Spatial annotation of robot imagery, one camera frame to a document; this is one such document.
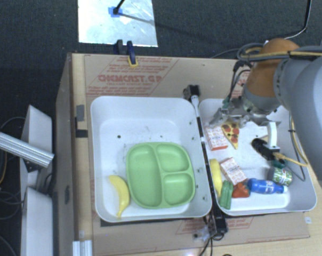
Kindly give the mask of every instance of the black floor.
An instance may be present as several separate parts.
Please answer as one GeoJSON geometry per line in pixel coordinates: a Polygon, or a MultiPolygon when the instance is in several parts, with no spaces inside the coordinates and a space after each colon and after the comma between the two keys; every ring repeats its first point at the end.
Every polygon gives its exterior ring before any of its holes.
{"type": "MultiPolygon", "coordinates": [[[[221,51],[299,30],[307,0],[152,0],[158,48],[139,55],[209,58],[221,51]]],[[[77,0],[0,0],[0,126],[25,116],[29,104],[54,118],[54,103],[67,52],[112,53],[107,45],[79,44],[77,0]]],[[[319,45],[322,0],[312,0],[308,29],[298,45],[319,45]]],[[[19,135],[17,125],[9,126],[19,135]]],[[[19,189],[11,161],[2,188],[19,189]]],[[[20,252],[20,214],[0,221],[0,234],[20,252]]],[[[0,255],[10,255],[0,241],[0,255]]]]}

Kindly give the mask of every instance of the blue bottle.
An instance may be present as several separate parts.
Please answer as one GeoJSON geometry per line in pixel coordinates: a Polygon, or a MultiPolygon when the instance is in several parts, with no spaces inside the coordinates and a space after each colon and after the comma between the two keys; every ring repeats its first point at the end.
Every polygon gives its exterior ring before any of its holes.
{"type": "Polygon", "coordinates": [[[282,194],[287,191],[287,187],[277,185],[270,180],[258,180],[255,178],[250,178],[247,182],[247,186],[250,191],[259,194],[282,194]]]}

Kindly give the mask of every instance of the metal plate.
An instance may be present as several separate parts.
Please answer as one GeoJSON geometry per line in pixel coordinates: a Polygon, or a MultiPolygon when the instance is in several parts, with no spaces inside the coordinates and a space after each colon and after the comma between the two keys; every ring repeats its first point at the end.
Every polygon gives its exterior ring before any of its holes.
{"type": "Polygon", "coordinates": [[[113,15],[119,1],[78,0],[79,42],[115,44],[122,39],[124,44],[157,47],[151,0],[125,0],[122,14],[113,15]]]}

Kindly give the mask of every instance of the cardboard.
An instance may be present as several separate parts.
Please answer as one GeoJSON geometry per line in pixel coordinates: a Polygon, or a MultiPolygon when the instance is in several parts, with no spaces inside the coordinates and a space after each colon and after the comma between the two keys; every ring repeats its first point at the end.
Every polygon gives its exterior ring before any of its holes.
{"type": "MultiPolygon", "coordinates": [[[[138,61],[140,70],[129,68],[127,56],[68,56],[57,99],[60,255],[71,255],[69,248],[73,239],[92,239],[97,256],[186,249],[205,244],[202,239],[194,238],[205,227],[202,218],[112,225],[101,221],[95,211],[91,102],[100,95],[179,98],[190,84],[200,86],[201,100],[224,98],[229,92],[235,64],[234,60],[160,57],[138,57],[138,61]],[[84,107],[85,116],[75,123],[79,106],[84,107]],[[88,137],[79,137],[77,133],[87,133],[88,137]],[[72,193],[70,202],[65,204],[67,185],[72,193]]],[[[227,223],[228,233],[215,246],[309,237],[300,212],[229,218],[227,223]]]]}

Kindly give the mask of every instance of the red and white box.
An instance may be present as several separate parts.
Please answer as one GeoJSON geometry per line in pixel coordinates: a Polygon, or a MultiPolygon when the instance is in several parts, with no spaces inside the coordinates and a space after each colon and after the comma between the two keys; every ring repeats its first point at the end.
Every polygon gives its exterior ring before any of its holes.
{"type": "Polygon", "coordinates": [[[221,130],[220,126],[205,126],[204,127],[205,136],[210,146],[210,149],[219,150],[219,149],[226,149],[228,146],[228,141],[221,130]]]}
{"type": "Polygon", "coordinates": [[[244,172],[241,170],[239,165],[236,163],[233,157],[220,163],[220,169],[233,185],[243,182],[247,179],[244,172]]]}

